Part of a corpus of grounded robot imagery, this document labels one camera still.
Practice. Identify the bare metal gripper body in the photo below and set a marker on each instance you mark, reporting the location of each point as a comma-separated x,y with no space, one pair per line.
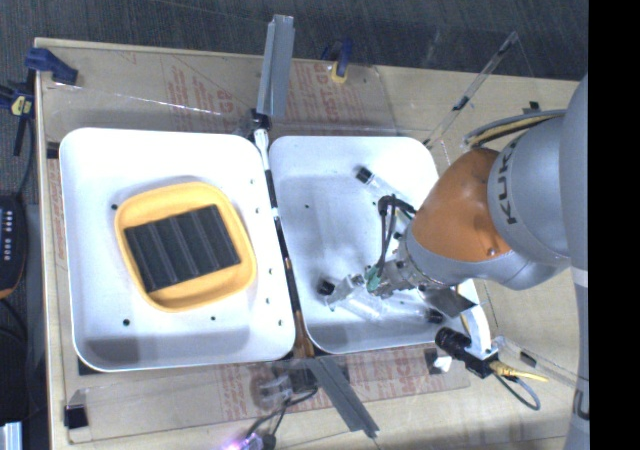
395,280

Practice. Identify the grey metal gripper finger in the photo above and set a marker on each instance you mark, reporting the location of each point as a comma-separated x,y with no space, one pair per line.
345,289

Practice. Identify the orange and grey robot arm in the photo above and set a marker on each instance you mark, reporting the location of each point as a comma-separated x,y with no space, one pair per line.
460,218

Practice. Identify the clear plastic bottle black cap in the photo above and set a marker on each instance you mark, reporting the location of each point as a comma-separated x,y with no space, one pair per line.
371,179
434,316
326,286

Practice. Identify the white plastic tray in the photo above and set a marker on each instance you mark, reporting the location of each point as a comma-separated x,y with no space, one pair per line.
330,218
165,153

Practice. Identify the thin black and white rod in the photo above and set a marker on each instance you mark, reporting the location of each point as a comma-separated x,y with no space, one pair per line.
279,228

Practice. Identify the yellow plate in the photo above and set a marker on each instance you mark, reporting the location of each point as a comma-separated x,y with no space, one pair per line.
200,295

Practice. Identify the black ribbed rectangular block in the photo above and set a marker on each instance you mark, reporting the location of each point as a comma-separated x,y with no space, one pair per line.
182,248

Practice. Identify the pale wooden board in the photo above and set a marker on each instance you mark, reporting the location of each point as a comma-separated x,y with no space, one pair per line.
150,88

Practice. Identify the black cylinder on white bracket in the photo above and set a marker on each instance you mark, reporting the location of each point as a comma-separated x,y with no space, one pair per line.
452,339

